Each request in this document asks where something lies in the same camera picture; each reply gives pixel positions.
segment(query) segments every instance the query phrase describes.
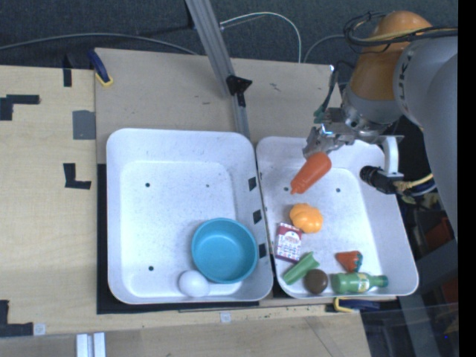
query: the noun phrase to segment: white ball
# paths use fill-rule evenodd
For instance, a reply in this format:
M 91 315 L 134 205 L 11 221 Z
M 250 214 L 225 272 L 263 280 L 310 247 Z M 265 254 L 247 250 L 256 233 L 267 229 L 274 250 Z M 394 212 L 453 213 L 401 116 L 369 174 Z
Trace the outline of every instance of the white ball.
M 201 298 L 210 293 L 208 280 L 198 271 L 189 270 L 180 275 L 178 289 L 186 296 Z

